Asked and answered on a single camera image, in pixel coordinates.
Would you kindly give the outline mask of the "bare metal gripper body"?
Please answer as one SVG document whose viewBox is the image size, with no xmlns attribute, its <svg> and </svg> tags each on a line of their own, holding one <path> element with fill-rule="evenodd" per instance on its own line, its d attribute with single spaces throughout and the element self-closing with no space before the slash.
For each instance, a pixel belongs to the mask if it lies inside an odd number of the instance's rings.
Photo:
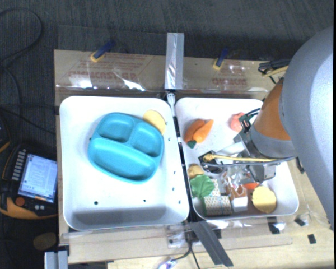
<svg viewBox="0 0 336 269">
<path fill-rule="evenodd" d="M 250 133 L 241 131 L 234 137 L 235 142 L 242 142 L 244 147 L 240 153 L 241 157 L 250 157 L 256 159 L 268 159 L 268 157 L 261 154 L 251 141 Z M 249 165 L 242 165 L 240 168 L 246 175 L 244 181 L 247 182 L 263 182 L 272 179 L 276 176 L 276 164 L 263 163 L 262 161 L 250 161 Z"/>
</svg>

